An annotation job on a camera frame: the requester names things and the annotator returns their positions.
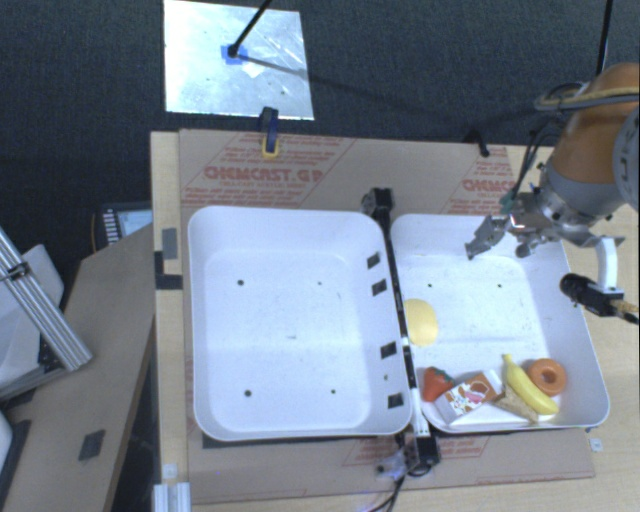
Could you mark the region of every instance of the black connector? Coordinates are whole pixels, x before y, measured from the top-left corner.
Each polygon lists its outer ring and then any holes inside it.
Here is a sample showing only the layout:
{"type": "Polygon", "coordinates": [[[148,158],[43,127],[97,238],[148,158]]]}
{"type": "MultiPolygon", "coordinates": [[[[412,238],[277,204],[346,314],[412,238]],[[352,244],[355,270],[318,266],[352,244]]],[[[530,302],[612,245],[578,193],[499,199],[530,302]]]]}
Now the black connector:
{"type": "Polygon", "coordinates": [[[374,220],[393,210],[393,192],[390,188],[372,188],[360,202],[360,211],[374,220]]]}
{"type": "Polygon", "coordinates": [[[602,317],[617,316],[617,309],[611,305],[611,301],[622,299],[624,294],[603,293],[593,286],[595,284],[588,277],[567,274],[560,281],[560,290],[573,302],[582,304],[594,315],[602,317]]]}
{"type": "Polygon", "coordinates": [[[419,468],[431,469],[440,462],[440,447],[435,436],[416,438],[418,445],[419,468]]]}

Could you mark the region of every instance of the toy banana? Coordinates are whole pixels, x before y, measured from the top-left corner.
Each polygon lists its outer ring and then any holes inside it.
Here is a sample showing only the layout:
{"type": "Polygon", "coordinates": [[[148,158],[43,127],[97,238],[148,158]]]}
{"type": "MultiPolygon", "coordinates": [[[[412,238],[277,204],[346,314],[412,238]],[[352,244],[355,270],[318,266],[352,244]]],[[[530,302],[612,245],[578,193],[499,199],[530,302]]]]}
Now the toy banana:
{"type": "Polygon", "coordinates": [[[502,358],[507,365],[507,382],[518,396],[538,414],[556,414],[558,404],[540,391],[527,373],[511,360],[511,354],[502,358]]]}

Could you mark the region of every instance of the white tray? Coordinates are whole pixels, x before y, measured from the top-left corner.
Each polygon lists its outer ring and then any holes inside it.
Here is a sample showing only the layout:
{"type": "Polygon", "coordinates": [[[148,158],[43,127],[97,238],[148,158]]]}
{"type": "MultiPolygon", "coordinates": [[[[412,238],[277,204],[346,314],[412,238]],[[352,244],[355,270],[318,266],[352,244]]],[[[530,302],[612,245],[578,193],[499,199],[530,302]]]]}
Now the white tray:
{"type": "Polygon", "coordinates": [[[386,435],[407,425],[407,376],[375,222],[214,206],[191,218],[188,243],[194,409],[206,434],[386,435]],[[389,344],[395,350],[382,348],[389,344]]]}
{"type": "Polygon", "coordinates": [[[481,217],[405,215],[392,226],[403,298],[431,304],[439,323],[433,345],[413,347],[419,381],[429,366],[462,381],[483,370],[503,375],[505,353],[521,364],[551,357],[568,375],[566,389],[556,397],[560,412],[530,425],[485,405],[447,425],[432,403],[423,402],[425,416],[451,433],[602,423],[609,398],[582,308],[574,308],[559,289],[569,272],[562,245],[539,246],[536,254],[518,259],[515,238],[505,235],[491,251],[468,261],[464,243],[481,222],[481,217]]]}

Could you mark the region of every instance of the black clip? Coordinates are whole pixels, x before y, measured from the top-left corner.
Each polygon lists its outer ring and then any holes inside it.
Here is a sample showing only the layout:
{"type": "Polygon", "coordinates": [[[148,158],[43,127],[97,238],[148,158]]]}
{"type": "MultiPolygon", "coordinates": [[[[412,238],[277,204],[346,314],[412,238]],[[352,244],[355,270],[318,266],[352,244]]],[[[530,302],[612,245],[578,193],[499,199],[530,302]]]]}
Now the black clip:
{"type": "Polygon", "coordinates": [[[21,277],[26,276],[29,272],[31,272],[31,267],[26,261],[21,261],[15,267],[10,268],[6,271],[6,275],[0,277],[0,282],[11,279],[15,281],[16,279],[20,279],[21,277]]]}
{"type": "Polygon", "coordinates": [[[467,133],[467,135],[465,136],[464,139],[462,139],[463,143],[477,143],[478,147],[480,148],[480,154],[484,157],[484,158],[488,158],[491,153],[489,152],[489,148],[487,148],[487,144],[484,141],[484,138],[482,137],[482,134],[472,128],[469,133],[467,133]]]}
{"type": "Polygon", "coordinates": [[[378,220],[382,212],[388,216],[393,206],[393,192],[390,188],[372,188],[362,198],[360,212],[378,220]]]}

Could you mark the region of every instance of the blue tape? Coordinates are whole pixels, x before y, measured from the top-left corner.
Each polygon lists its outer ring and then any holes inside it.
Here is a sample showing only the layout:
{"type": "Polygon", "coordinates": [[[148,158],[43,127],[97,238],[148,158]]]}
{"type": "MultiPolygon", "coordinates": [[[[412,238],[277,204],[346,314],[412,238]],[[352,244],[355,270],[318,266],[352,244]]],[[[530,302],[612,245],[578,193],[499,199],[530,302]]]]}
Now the blue tape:
{"type": "Polygon", "coordinates": [[[244,61],[240,57],[244,57],[245,59],[249,57],[249,53],[247,52],[247,49],[244,46],[240,45],[240,48],[238,49],[237,57],[230,57],[229,48],[231,46],[232,45],[227,44],[227,45],[222,45],[220,47],[220,52],[222,53],[222,58],[224,59],[225,63],[230,64],[232,66],[242,64],[244,61]]]}

